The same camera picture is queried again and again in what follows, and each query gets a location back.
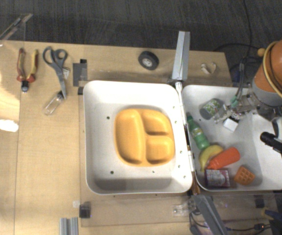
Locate red and yellow pliers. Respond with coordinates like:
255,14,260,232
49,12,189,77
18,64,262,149
16,48,40,93

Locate orange divided plate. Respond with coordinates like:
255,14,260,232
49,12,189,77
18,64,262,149
114,108,176,167

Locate purple carton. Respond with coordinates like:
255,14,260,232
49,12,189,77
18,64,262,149
204,168,231,189

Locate clear plastic bottle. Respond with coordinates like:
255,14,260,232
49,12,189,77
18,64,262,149
43,91,65,116

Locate black cylinder on white bracket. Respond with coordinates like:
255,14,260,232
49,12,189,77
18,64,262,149
259,116,282,151

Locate black tape roll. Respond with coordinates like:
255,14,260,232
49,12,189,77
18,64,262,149
138,50,160,71

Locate grey scissors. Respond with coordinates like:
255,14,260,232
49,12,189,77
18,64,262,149
42,46,69,100

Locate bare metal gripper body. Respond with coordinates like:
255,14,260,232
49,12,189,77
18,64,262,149
233,92,262,117

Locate green plastic bottle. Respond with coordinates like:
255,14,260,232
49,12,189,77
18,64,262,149
186,115,211,150

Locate small pale wooden piece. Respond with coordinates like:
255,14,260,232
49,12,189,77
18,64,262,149
200,62,217,75

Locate white plastic tray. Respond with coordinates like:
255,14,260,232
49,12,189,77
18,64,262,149
181,84,282,193
82,79,194,196

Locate orange bottle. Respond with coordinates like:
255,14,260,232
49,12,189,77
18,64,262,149
206,146,241,170

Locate yellow banana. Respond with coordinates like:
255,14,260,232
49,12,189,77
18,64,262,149
198,144,224,173

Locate white box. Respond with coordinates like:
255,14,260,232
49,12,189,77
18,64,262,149
222,116,240,133

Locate orange waffle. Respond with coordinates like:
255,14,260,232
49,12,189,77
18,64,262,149
234,165,256,187

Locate green and grey can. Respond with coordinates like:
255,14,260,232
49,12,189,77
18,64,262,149
199,98,224,120

